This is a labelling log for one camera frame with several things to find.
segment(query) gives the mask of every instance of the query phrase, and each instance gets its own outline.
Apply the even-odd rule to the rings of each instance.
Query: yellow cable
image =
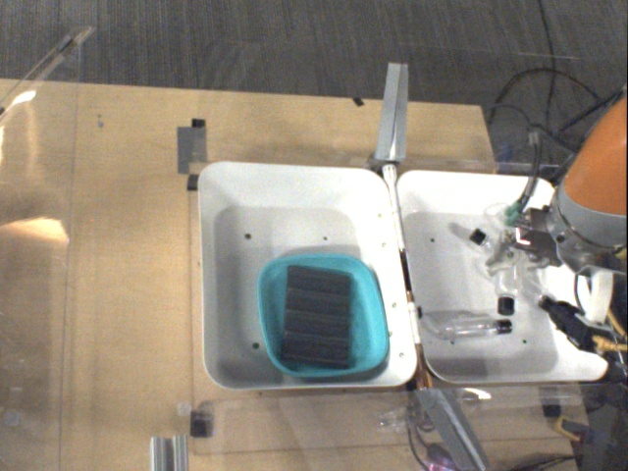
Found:
[[[628,351],[628,343],[615,343],[614,341],[605,339],[604,337],[600,337],[599,335],[593,335],[593,341],[596,343],[596,348],[603,352]]]
[[[617,321],[617,318],[610,309],[608,309],[608,313],[606,314],[606,316],[608,317],[608,321],[610,321],[612,327],[615,329],[615,332],[626,338],[626,330],[624,330],[619,321]]]

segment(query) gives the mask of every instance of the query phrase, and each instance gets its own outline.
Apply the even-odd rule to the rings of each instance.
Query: black bottle cap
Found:
[[[512,322],[509,319],[497,319],[495,321],[497,325],[497,334],[504,335],[512,332]]]
[[[469,240],[471,242],[474,242],[478,246],[481,246],[482,243],[486,240],[486,238],[487,238],[487,235],[483,231],[481,231],[480,229],[476,229],[469,236]]]
[[[512,296],[500,296],[497,299],[497,312],[502,316],[514,314],[514,298]]]

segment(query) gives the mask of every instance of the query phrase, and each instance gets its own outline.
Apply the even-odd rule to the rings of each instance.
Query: teal bowl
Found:
[[[282,360],[289,265],[342,271],[351,276],[348,368],[326,368]],[[389,331],[379,285],[371,270],[352,256],[303,254],[273,260],[262,269],[257,280],[257,304],[268,355],[287,375],[321,379],[363,373],[379,366],[389,353]]]

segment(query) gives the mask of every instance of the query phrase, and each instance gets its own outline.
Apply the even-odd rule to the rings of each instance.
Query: white plastic tray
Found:
[[[481,270],[482,254],[467,239],[488,206],[510,204],[525,178],[411,171],[397,183],[410,276],[415,299],[434,310],[488,312],[496,318],[494,286]],[[530,205],[550,203],[553,188],[539,182]],[[574,302],[574,275],[566,267],[546,269],[549,291]],[[486,339],[439,340],[427,332],[421,342],[430,369],[462,384],[593,381],[606,363],[576,349],[534,302],[518,302],[513,332]]]
[[[360,169],[222,162],[199,179],[203,351],[209,376],[232,389],[392,387],[416,369],[391,203]],[[361,377],[284,375],[264,350],[256,283],[271,260],[303,252],[355,256],[375,272],[391,334],[388,360]]]

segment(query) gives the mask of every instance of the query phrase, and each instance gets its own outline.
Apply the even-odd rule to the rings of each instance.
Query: gray carpet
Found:
[[[602,96],[626,82],[627,0],[543,5],[558,69]],[[75,25],[97,29],[88,82],[381,97],[387,62],[402,61],[410,99],[487,107],[517,72],[552,66],[536,0],[0,0],[0,21],[9,78]],[[545,123],[550,77],[526,76],[503,102]],[[593,101],[557,78],[549,125]],[[529,158],[516,112],[496,113],[491,135],[498,158]]]

